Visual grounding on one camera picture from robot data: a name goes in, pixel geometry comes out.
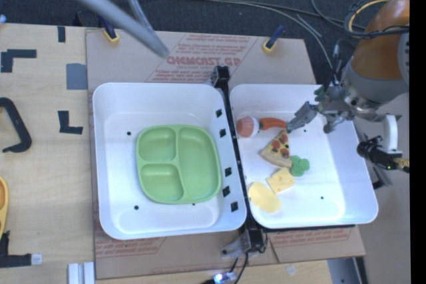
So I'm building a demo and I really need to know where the green broccoli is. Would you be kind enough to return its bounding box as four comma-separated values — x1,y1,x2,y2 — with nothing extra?
288,154,311,178

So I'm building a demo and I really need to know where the thin black rod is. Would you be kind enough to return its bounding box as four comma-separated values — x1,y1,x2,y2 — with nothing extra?
220,85,255,231

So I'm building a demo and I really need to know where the toy pizza slice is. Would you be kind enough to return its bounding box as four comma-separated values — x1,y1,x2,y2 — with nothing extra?
260,129,294,168

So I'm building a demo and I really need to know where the yellow divided plate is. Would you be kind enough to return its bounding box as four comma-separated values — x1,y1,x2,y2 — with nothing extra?
0,176,9,237

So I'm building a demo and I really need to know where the pale yellow oval toy food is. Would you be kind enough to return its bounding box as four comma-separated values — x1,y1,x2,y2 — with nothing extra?
247,181,282,214

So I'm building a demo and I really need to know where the black block with thin wires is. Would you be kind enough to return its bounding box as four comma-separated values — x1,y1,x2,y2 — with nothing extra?
212,65,232,89
244,227,268,253

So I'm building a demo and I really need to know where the yellow cheese wedge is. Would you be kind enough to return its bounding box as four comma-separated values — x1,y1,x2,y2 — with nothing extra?
265,167,296,195

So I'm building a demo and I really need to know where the white plastic tray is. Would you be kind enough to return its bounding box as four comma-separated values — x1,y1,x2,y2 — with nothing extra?
229,83,379,230
92,81,248,241

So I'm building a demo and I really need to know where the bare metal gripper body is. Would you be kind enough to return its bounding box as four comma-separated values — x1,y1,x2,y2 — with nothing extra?
317,85,384,122

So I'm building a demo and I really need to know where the black cylinder on white bracket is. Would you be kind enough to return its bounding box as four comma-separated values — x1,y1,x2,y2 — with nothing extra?
356,114,405,171

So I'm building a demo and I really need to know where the orange carrot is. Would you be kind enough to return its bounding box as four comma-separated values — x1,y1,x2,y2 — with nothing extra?
258,117,288,132

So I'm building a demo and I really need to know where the brown cardboard board red print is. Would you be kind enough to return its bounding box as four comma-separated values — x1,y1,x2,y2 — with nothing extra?
85,29,367,281

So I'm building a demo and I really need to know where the green divided plate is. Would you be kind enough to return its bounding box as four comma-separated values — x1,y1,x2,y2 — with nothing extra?
135,124,222,205

